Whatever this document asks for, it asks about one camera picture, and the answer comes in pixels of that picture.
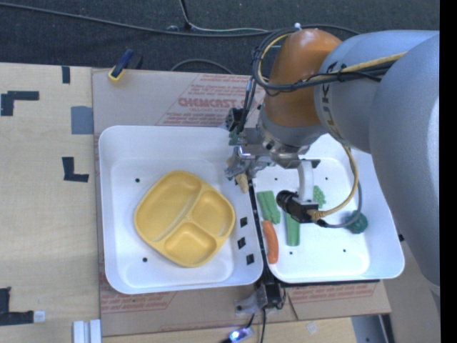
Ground green toy stalk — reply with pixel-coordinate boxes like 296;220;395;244
284;211;301;247

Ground light green toy grapes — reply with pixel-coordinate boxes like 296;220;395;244
312;185;327;210

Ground orange toy carrot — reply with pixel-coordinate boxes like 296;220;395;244
261;220;280;265

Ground yellow divided plate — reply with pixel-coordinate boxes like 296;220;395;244
133;169;237;269

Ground black block with thin wires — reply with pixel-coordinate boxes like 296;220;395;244
262;280;287;309

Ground white plastic tray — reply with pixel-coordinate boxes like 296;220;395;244
249;131;406;284
98;124;265;295

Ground black cylinder on white bracket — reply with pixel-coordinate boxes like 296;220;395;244
276;158;321;224

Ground dark green toy broccoli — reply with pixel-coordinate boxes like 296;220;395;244
343;210;369;235

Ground brown cardboard board red print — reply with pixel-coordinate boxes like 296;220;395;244
91;68;392;337

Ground beige ridged toy food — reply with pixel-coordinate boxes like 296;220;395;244
235;172;250;194

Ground light green toy asparagus bunch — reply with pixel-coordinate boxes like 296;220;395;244
256;190;281;225

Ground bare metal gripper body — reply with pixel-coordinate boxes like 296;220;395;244
233;126;311;169

